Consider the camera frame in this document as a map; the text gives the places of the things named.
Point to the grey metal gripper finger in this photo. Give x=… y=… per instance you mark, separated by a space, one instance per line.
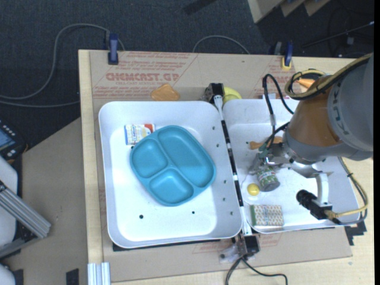
x=271 y=162
x=256 y=165

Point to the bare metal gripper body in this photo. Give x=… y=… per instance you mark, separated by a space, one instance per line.
x=279 y=154

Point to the green and white can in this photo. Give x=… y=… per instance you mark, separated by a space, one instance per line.
x=268 y=180

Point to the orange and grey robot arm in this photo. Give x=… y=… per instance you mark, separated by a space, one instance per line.
x=332 y=120

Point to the orange toy sausage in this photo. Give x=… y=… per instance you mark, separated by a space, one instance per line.
x=256 y=144

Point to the white fried egg toy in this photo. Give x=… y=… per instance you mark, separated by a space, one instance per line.
x=253 y=189

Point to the thin black and white rod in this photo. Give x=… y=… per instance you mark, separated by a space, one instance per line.
x=228 y=147

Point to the white plastic tray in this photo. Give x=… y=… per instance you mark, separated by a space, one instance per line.
x=297 y=194
x=178 y=224

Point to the green and orange packet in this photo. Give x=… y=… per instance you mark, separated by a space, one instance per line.
x=267 y=215

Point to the yellow banana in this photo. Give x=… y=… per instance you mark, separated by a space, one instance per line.
x=232 y=94

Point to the blue divided plate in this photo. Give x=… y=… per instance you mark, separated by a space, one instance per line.
x=175 y=165

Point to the orange toy bread slice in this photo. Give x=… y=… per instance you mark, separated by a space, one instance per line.
x=165 y=93

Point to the brown cardboard board red print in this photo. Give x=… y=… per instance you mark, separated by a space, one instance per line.
x=184 y=70

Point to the white and orange carton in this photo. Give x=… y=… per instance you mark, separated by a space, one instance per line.
x=137 y=133

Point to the black cylinder on white bracket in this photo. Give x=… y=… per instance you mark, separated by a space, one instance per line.
x=311 y=202

